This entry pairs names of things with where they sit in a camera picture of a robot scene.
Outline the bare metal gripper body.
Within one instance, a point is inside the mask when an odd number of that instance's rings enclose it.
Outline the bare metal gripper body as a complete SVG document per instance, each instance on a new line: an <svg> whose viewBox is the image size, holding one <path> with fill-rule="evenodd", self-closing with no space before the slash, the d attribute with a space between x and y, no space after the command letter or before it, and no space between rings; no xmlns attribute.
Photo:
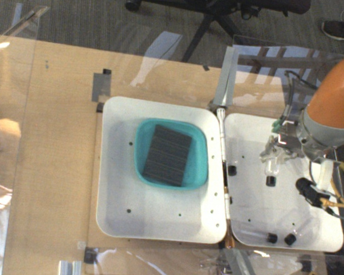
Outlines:
<svg viewBox="0 0 344 275"><path fill-rule="evenodd" d="M304 158L302 140L307 140L303 125L298 122L284 122L278 132L275 145L292 157Z"/></svg>

